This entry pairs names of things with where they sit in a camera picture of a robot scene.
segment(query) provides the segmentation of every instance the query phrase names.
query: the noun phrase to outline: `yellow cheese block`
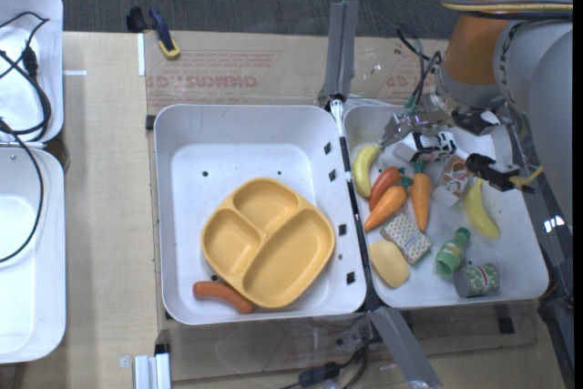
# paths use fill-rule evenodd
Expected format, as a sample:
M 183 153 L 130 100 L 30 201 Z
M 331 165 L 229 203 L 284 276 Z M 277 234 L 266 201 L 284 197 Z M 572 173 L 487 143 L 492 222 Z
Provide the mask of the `yellow cheese block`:
M 409 279 L 409 266 L 394 243 L 387 240 L 376 241 L 369 247 L 369 256 L 375 270 L 396 289 Z

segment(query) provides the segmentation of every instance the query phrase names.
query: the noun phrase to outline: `white plastic tray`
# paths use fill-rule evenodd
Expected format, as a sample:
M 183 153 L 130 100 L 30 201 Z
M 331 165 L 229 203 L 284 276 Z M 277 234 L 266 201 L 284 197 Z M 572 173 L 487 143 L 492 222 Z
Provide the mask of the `white plastic tray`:
M 61 0 L 0 0 L 0 25 L 23 12 L 33 12 L 48 21 L 33 35 L 30 46 L 38 62 L 38 83 L 51 103 L 52 115 L 43 140 L 49 140 L 63 127 L 63 3 Z M 0 49 L 16 61 L 31 32 L 40 23 L 24 15 L 0 28 Z M 10 66 L 0 57 L 0 74 Z M 12 129 L 31 128 L 42 120 L 36 92 L 14 69 L 0 79 L 0 110 Z M 36 133 L 26 136 L 32 139 Z M 12 140 L 0 132 L 0 141 Z
M 162 297 L 173 318 L 195 325 L 344 314 L 361 306 L 363 264 L 329 113 L 312 106 L 177 105 L 159 113 L 154 135 Z M 256 177 L 277 179 L 318 208 L 336 232 L 336 245 L 323 271 L 292 304 L 239 314 L 225 303 L 195 299 L 192 285 L 216 274 L 200 247 L 205 221 Z
M 32 149 L 45 182 L 35 236 L 13 259 L 0 263 L 0 363 L 35 360 L 52 352 L 66 326 L 65 202 L 63 169 Z M 30 233 L 39 183 L 21 148 L 0 149 L 0 257 Z
M 344 116 L 346 139 L 353 160 L 358 150 L 365 144 L 372 144 L 384 133 L 384 126 L 394 112 L 402 113 L 402 107 L 358 106 L 348 110 Z M 458 128 L 449 128 L 458 146 L 457 153 L 465 157 L 470 153 L 480 153 L 496 158 L 492 137 L 474 137 Z M 510 150 L 510 139 L 504 146 L 496 141 L 500 151 Z M 395 165 L 406 167 L 406 174 L 413 176 L 413 164 L 393 154 L 394 146 L 388 147 L 375 160 L 371 168 L 371 180 L 378 176 L 379 169 Z M 444 162 L 428 163 L 425 173 L 434 184 L 439 178 Z M 426 235 L 434 244 L 433 248 L 415 265 L 409 267 L 409 279 L 401 287 L 392 289 L 373 272 L 373 285 L 379 297 L 388 305 L 400 309 L 424 308 L 432 306 L 457 305 L 470 302 L 508 302 L 535 299 L 542 295 L 548 285 L 547 266 L 544 262 L 537 236 L 533 229 L 523 194 L 515 189 L 501 192 L 484 184 L 483 196 L 487 210 L 501 230 L 498 239 L 490 240 L 472 228 L 465 215 L 463 202 L 453 208 L 446 208 L 432 200 Z M 370 213 L 368 202 L 360 195 L 359 211 L 362 219 Z M 408 200 L 401 209 L 414 223 L 414 212 Z M 496 295 L 459 298 L 451 278 L 438 275 L 435 255 L 439 247 L 451 240 L 458 227 L 467 227 L 472 236 L 466 249 L 466 257 L 474 265 L 493 262 L 500 273 L 500 292 Z M 366 234 L 367 244 L 382 239 L 382 226 Z
M 61 0 L 0 0 L 0 25 L 23 12 L 49 21 L 32 37 L 38 83 L 52 114 L 43 141 L 63 126 L 63 3 Z M 0 28 L 0 49 L 16 61 L 40 20 L 24 15 Z M 0 58 L 0 74 L 9 65 Z M 31 128 L 43 113 L 36 92 L 15 70 L 0 79 L 0 116 L 14 130 Z M 30 141 L 38 132 L 21 136 Z M 0 132 L 0 143 L 13 141 Z M 0 263 L 0 363 L 42 358 L 60 343 L 66 327 L 65 184 L 63 169 L 50 154 L 31 148 L 41 169 L 45 199 L 33 239 L 13 259 Z M 0 257 L 17 248 L 31 231 L 38 209 L 38 177 L 19 147 L 0 148 Z

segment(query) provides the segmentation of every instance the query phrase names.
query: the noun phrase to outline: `yellow plate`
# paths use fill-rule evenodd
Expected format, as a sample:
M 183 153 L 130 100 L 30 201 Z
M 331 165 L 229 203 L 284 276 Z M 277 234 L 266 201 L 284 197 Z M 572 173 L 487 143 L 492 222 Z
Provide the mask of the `yellow plate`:
M 330 222 L 308 200 L 275 179 L 251 179 L 205 223 L 200 244 L 212 268 L 264 308 L 296 300 L 334 250 Z

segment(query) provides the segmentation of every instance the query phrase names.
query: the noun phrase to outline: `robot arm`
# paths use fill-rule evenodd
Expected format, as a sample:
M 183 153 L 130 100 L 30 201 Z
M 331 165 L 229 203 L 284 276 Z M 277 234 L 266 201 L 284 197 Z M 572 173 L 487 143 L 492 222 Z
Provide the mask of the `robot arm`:
M 395 115 L 379 145 L 411 131 L 431 135 L 452 125 L 478 136 L 491 133 L 513 123 L 506 106 L 511 107 L 526 118 L 537 158 L 572 226 L 572 1 L 440 1 L 463 15 L 436 70 L 435 92 Z M 478 166 L 478 160 L 468 167 L 475 173 L 488 167 L 483 160 Z M 511 165 L 503 161 L 498 167 Z M 498 181 L 512 176 L 493 163 L 489 168 Z M 507 183 L 490 182 L 508 189 Z

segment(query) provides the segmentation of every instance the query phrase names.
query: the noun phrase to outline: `orange carrot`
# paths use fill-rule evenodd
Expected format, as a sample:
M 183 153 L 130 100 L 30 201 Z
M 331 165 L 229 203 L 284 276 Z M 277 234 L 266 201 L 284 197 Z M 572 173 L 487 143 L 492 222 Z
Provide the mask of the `orange carrot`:
M 413 185 L 411 186 L 411 202 L 413 203 L 417 228 L 420 231 L 425 231 L 429 219 L 431 179 L 423 172 L 423 161 L 416 161 L 414 166 L 416 173 L 413 175 Z
M 403 185 L 393 185 L 383 194 L 364 222 L 364 231 L 374 229 L 384 220 L 395 214 L 407 199 Z
M 373 183 L 371 188 L 371 196 L 368 199 L 368 207 L 372 211 L 374 206 L 383 196 L 383 193 L 391 186 L 397 183 L 401 179 L 401 171 L 395 167 L 387 167 L 381 175 Z

